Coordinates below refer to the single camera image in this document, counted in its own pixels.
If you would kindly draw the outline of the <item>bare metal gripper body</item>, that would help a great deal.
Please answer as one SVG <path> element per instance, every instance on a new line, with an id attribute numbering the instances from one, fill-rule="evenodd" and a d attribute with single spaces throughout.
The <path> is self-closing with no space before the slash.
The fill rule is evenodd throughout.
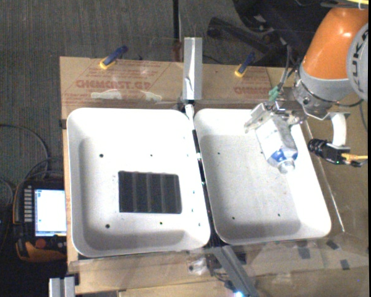
<path id="1" fill-rule="evenodd" d="M 331 102 L 314 97 L 303 87 L 283 87 L 281 90 L 270 90 L 265 107 L 285 118 L 305 120 L 311 116 L 324 119 L 331 108 Z"/>

